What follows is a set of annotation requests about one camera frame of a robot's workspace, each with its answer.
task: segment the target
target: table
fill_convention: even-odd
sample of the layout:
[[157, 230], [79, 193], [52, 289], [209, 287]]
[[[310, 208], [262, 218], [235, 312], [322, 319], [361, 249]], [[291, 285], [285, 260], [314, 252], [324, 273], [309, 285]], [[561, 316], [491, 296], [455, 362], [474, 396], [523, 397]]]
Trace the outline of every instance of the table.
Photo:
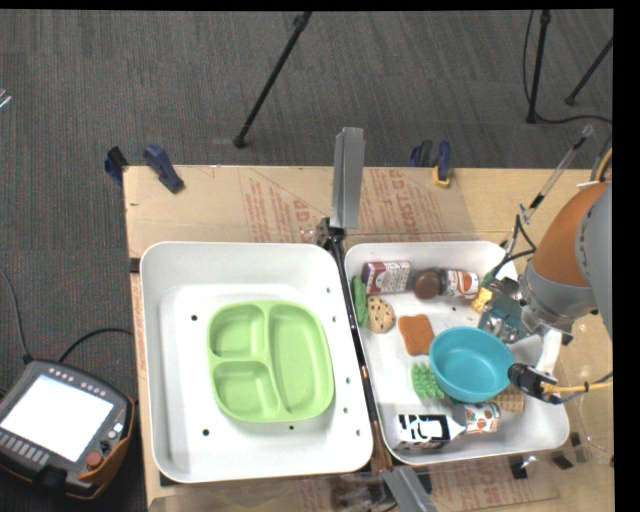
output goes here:
[[[295, 506], [292, 504], [302, 511], [331, 510], [327, 494], [332, 492], [330, 479], [252, 482], [250, 492], [242, 482], [226, 486], [161, 485], [150, 447], [144, 326], [136, 273], [139, 258], [146, 248], [163, 240], [308, 243], [320, 219], [330, 215], [333, 177], [332, 167], [175, 168], [186, 185], [177, 194], [171, 194], [149, 167], [131, 166], [123, 172], [150, 510], [184, 512], [215, 505], [216, 510], [246, 510], [242, 507], [248, 506], [268, 511]], [[553, 172], [453, 169], [452, 184], [445, 189], [432, 183], [431, 171], [365, 168], [360, 222], [358, 229], [348, 233], [347, 246], [372, 241], [483, 239], [499, 243], [513, 226], [520, 204], [528, 205]], [[590, 172], [564, 172], [527, 228], [534, 241], [540, 241], [559, 208], [576, 193], [577, 184], [589, 180]], [[523, 264], [516, 261], [519, 271]], [[600, 317], [576, 321], [574, 335], [574, 341], [563, 347], [556, 366], [560, 383], [595, 380], [610, 371], [612, 343]], [[581, 444], [568, 444], [550, 454], [527, 454], [534, 467], [527, 489], [514, 487], [510, 478], [499, 476], [502, 473], [495, 473], [494, 481], [473, 481], [464, 475], [464, 482], [455, 483], [455, 478], [462, 478], [464, 467], [440, 474], [436, 471], [432, 498], [439, 510], [498, 510], [496, 507], [505, 504], [510, 504], [509, 510], [518, 511], [613, 510], [614, 470], [609, 465], [613, 453], [612, 389], [569, 402], [566, 408], [571, 430]]]

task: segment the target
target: blue bowl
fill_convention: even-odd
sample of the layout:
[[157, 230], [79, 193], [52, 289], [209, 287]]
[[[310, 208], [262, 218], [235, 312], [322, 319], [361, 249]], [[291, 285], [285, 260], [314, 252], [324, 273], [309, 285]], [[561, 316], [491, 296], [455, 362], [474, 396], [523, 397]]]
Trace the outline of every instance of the blue bowl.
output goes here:
[[441, 332], [431, 343], [429, 359], [440, 389], [467, 403], [485, 402], [504, 391], [515, 362], [497, 336], [477, 327]]

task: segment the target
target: gray carpet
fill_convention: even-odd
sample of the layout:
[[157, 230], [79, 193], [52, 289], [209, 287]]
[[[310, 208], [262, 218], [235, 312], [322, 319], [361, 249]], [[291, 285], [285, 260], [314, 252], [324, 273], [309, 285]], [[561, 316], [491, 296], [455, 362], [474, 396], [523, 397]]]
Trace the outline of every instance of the gray carpet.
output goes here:
[[[35, 357], [56, 358], [101, 327], [132, 327], [122, 189], [103, 161], [157, 143], [174, 164], [332, 165], [335, 135], [364, 129], [366, 166], [406, 166], [422, 140], [448, 140], [454, 167], [553, 168], [587, 124], [572, 168], [612, 134], [613, 9], [552, 10], [526, 121], [541, 11], [316, 12], [247, 136], [251, 107], [299, 12], [0, 9], [0, 269]], [[530, 33], [523, 62], [527, 28]], [[69, 363], [137, 396], [130, 337], [106, 333]], [[0, 387], [22, 368], [0, 283]], [[136, 438], [112, 486], [80, 503], [1, 472], [0, 510], [145, 509]]]

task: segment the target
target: green plate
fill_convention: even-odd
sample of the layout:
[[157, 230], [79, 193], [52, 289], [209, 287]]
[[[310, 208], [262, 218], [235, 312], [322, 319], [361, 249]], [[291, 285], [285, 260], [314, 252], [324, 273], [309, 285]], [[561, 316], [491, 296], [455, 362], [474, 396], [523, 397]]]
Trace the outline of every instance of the green plate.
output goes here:
[[213, 395], [242, 421], [296, 421], [321, 414], [334, 394], [333, 367], [320, 320], [300, 304], [238, 302], [209, 321]]

